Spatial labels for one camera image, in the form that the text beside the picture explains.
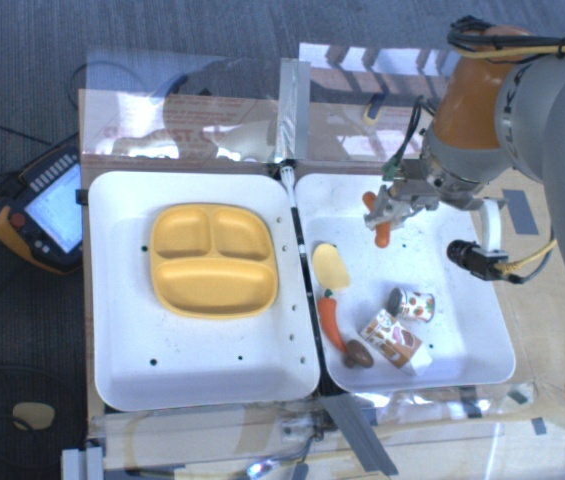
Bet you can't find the pale yellow oval slice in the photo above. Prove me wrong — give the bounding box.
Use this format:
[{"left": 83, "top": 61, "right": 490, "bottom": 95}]
[{"left": 311, "top": 242, "right": 352, "bottom": 291}]

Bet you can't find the black cylinder on white bracket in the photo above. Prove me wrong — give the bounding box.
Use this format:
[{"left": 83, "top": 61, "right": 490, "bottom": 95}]
[{"left": 445, "top": 198, "right": 511, "bottom": 283}]

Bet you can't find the brown and white printed carton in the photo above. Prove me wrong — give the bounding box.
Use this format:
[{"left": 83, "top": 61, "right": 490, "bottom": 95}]
[{"left": 359, "top": 308, "right": 434, "bottom": 377}]

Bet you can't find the orange sausage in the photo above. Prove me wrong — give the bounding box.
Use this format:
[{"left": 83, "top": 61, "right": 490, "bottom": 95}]
[{"left": 361, "top": 190, "right": 393, "bottom": 249}]

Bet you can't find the orange carrot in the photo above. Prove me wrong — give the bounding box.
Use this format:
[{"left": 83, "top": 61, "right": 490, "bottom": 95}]
[{"left": 316, "top": 288, "right": 350, "bottom": 356}]

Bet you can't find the brown mushroom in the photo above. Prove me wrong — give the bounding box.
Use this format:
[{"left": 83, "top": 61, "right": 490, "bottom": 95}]
[{"left": 343, "top": 338, "right": 376, "bottom": 370}]

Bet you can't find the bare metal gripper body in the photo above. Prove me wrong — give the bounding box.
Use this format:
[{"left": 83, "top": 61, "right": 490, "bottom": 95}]
[{"left": 385, "top": 159, "right": 486, "bottom": 215}]

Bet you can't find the white plastic tray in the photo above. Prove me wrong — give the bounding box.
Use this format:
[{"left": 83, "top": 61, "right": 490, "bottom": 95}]
[
  {"left": 87, "top": 170, "right": 322, "bottom": 413},
  {"left": 293, "top": 172, "right": 517, "bottom": 394}
]

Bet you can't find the yellow divided plate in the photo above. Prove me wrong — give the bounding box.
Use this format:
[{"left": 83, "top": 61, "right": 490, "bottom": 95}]
[{"left": 149, "top": 202, "right": 280, "bottom": 320}]

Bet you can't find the small printed jar black lid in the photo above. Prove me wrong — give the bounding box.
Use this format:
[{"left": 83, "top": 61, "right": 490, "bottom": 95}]
[{"left": 386, "top": 287, "right": 437, "bottom": 324}]

